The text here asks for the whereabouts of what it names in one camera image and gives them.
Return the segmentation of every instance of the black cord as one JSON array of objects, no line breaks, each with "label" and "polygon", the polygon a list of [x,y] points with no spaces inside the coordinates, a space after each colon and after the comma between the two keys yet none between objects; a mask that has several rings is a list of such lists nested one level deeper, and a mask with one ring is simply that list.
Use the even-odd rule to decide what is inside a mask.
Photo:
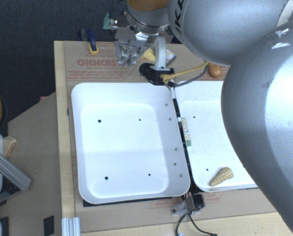
[{"label": "black cord", "polygon": [[178,234],[178,227],[179,227],[180,223],[182,222],[182,220],[186,217],[186,215],[187,215],[187,213],[186,213],[185,215],[182,215],[182,216],[179,218],[179,220],[178,220],[178,222],[177,222],[177,224],[176,224],[176,228],[175,228],[175,236],[178,236],[178,235],[179,235],[179,234]]},{"label": "black cord", "polygon": [[112,18],[113,16],[113,10],[114,10],[114,3],[113,3],[113,0],[109,0],[110,2],[110,13],[109,13],[109,16],[110,18]]},{"label": "black cord", "polygon": [[5,100],[4,100],[4,98],[2,97],[1,94],[0,94],[0,99],[2,101],[2,104],[4,105],[4,118],[0,122],[0,125],[2,126],[2,125],[4,125],[6,123],[7,118],[8,118],[8,107],[7,107],[7,103],[5,102]]},{"label": "black cord", "polygon": [[208,234],[208,235],[210,235],[210,236],[217,236],[217,234],[213,234],[213,233],[209,233],[209,232],[205,232],[205,231],[200,230],[200,228],[197,227],[197,225],[195,224],[195,222],[192,220],[192,217],[190,216],[190,213],[188,213],[188,217],[190,218],[192,224],[195,226],[195,228],[196,228],[199,232],[201,232],[201,233],[203,233],[203,234]]},{"label": "black cord", "polygon": [[114,4],[113,4],[113,8],[115,8],[120,2],[122,2],[122,1],[124,1],[124,0],[117,0],[116,2],[114,2]]},{"label": "black cord", "polygon": [[195,80],[201,78],[201,77],[207,72],[207,69],[208,69],[208,65],[205,66],[205,69],[204,69],[204,71],[203,71],[201,74],[199,74],[199,75],[198,75],[197,77],[195,77],[195,78],[190,79],[189,81],[185,81],[185,82],[182,82],[182,83],[174,83],[174,82],[171,82],[171,81],[170,81],[170,82],[168,82],[167,84],[168,84],[168,86],[170,86],[170,87],[172,87],[172,88],[176,88],[176,87],[183,86],[183,85],[185,85],[185,84],[188,84],[188,83],[190,83],[190,82],[193,82],[193,81],[195,81]]}]

